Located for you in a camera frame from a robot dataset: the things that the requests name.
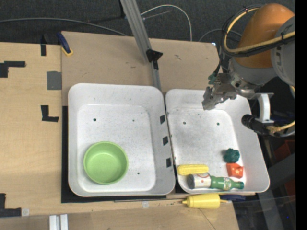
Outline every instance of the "toy sink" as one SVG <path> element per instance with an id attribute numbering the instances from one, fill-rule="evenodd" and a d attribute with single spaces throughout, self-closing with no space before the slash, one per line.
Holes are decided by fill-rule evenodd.
<path id="1" fill-rule="evenodd" d="M 165 102 L 151 86 L 79 83 L 69 91 L 69 185 L 84 197 L 166 195 L 175 172 Z M 125 176 L 101 185 L 84 171 L 83 157 L 96 142 L 121 146 L 129 161 Z"/>
<path id="2" fill-rule="evenodd" d="M 174 163 L 206 164 L 208 173 L 228 177 L 223 154 L 228 148 L 239 150 L 237 162 L 244 167 L 243 189 L 227 193 L 263 192 L 270 185 L 257 134 L 241 124 L 241 118 L 250 114 L 248 100 L 238 96 L 220 103 L 215 109 L 203 110 L 204 91 L 174 89 L 166 93 L 167 119 L 172 141 Z M 177 175 L 183 190 L 190 194 L 216 193 L 218 189 L 189 189 L 187 177 Z"/>

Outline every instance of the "yellow corn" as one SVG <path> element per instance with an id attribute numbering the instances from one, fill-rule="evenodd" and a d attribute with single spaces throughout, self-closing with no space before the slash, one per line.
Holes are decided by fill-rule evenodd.
<path id="1" fill-rule="evenodd" d="M 182 164 L 177 167 L 177 173 L 180 175 L 207 173 L 209 167 L 205 164 Z"/>

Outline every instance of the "red block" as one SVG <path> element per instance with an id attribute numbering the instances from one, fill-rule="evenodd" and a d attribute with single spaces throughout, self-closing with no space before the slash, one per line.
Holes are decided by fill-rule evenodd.
<path id="1" fill-rule="evenodd" d="M 227 163 L 226 167 L 227 167 L 229 177 L 242 178 L 243 166 L 240 166 L 237 163 Z"/>

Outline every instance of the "bottle label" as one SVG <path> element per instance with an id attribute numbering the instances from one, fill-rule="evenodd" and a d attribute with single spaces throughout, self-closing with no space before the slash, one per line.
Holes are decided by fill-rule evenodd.
<path id="1" fill-rule="evenodd" d="M 224 177 L 224 187 L 223 190 L 227 191 L 231 188 L 231 180 L 229 177 Z"/>

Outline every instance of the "wooden table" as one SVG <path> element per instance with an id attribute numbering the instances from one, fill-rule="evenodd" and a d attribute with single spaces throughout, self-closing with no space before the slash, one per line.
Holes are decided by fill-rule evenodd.
<path id="1" fill-rule="evenodd" d="M 61 203 L 62 106 L 69 87 L 77 82 L 152 85 L 151 70 L 133 37 L 63 34 L 74 51 L 71 57 L 58 45 L 46 45 L 47 55 L 41 56 L 40 45 L 0 43 L 0 63 L 26 62 L 25 68 L 9 68 L 8 78 L 0 78 L 0 193 L 6 193 L 6 208 L 28 208 L 31 216 L 41 216 L 0 218 L 0 228 L 47 228 L 44 216 L 69 214 L 72 229 L 84 229 L 86 223 L 93 229 L 238 229 L 231 203 L 216 210 L 191 209 L 181 204 L 183 195 L 150 201 L 146 209 L 141 201 Z M 151 43 L 164 53 L 159 60 L 162 92 L 205 89 L 218 63 L 213 45 L 162 39 Z M 50 71 L 62 72 L 62 91 L 47 89 Z M 59 121 L 42 121 L 41 105 L 48 105 L 49 116 Z"/>

